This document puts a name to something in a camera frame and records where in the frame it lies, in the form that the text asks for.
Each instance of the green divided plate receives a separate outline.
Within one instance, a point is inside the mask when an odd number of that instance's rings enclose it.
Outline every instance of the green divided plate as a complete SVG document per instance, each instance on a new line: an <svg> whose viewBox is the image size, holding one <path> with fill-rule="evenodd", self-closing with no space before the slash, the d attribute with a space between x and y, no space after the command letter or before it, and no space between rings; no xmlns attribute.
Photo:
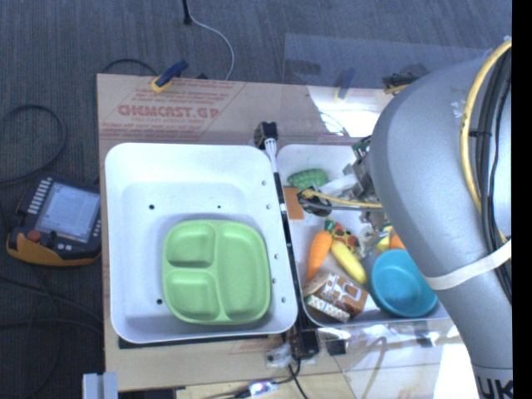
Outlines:
<svg viewBox="0 0 532 399"><path fill-rule="evenodd" d="M260 319L270 302L263 237L231 220L189 220L174 226L163 247L166 304L179 319L236 325Z"/></svg>

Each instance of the toy banana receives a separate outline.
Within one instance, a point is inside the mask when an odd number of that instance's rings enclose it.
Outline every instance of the toy banana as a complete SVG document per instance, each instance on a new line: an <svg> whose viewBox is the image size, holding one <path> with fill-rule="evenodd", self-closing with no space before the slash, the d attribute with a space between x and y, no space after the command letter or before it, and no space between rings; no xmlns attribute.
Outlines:
<svg viewBox="0 0 532 399"><path fill-rule="evenodd" d="M362 285L366 283L367 275L364 267L343 242L334 239L331 244L331 253L350 277Z"/></svg>

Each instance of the yellow cable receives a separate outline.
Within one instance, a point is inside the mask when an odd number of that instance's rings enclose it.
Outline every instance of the yellow cable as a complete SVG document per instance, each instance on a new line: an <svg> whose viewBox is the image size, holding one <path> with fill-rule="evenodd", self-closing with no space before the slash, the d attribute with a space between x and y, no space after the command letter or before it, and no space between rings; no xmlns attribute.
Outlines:
<svg viewBox="0 0 532 399"><path fill-rule="evenodd" d="M475 179L473 177L473 170L471 169L471 162L469 157L469 129L471 124L471 113L473 112L473 107L475 106L476 97L484 79L488 75L490 69L494 64L499 60L499 58L511 47L511 39L503 42L499 47L497 47L493 53L485 60L484 64L480 67L480 70L476 74L475 80L473 81L473 86L469 90L469 94L465 100L464 110L462 112L461 118L461 130L460 130L460 154L461 154L461 165L462 171L464 172L465 182L467 184L467 189L471 195L471 198L475 202L476 208L480 211L480 195L479 191L475 184Z"/></svg>
<svg viewBox="0 0 532 399"><path fill-rule="evenodd" d="M301 193L301 195L306 200L308 200L309 198L312 198L313 196L317 196L319 198L323 198L325 200L329 200L329 201L332 201L332 202L335 202L335 203L339 203L339 204L356 205L358 207L366 207L366 208L369 208L369 209L381 209L382 208L382 205L380 205L380 204L366 203L366 202L363 202L363 201L349 201L347 199L341 199L341 198L336 198L336 197L331 196L331 195L325 195L325 194L322 194L321 192L317 192L315 190L304 190Z"/></svg>
<svg viewBox="0 0 532 399"><path fill-rule="evenodd" d="M389 95L390 93L397 93L401 90L404 90L406 89L406 86L408 86L407 84L402 84L400 86L395 86L395 87L389 87L387 89L384 89L384 94L385 95Z"/></svg>

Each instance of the carrot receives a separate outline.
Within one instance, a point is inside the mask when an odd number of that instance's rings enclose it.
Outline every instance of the carrot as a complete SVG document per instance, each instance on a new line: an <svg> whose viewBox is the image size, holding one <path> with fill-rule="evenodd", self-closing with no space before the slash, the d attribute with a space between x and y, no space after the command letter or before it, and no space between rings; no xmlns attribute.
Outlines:
<svg viewBox="0 0 532 399"><path fill-rule="evenodd" d="M398 234L393 234L390 238L390 249L406 249Z"/></svg>
<svg viewBox="0 0 532 399"><path fill-rule="evenodd" d="M323 260L327 257L327 253L333 243L333 236L328 230L320 230L314 235L313 241L310 244L310 251L308 253L307 262L307 280L310 281L318 269L322 266Z"/></svg>

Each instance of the teal bowl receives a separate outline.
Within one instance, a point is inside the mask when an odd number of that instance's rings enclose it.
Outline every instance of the teal bowl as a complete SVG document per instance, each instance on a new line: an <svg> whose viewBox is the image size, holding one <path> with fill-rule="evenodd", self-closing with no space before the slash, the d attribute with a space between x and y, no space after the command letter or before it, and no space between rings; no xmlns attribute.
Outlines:
<svg viewBox="0 0 532 399"><path fill-rule="evenodd" d="M385 251L373 264L370 293L377 306L402 318L420 318L434 309L438 297L404 249Z"/></svg>

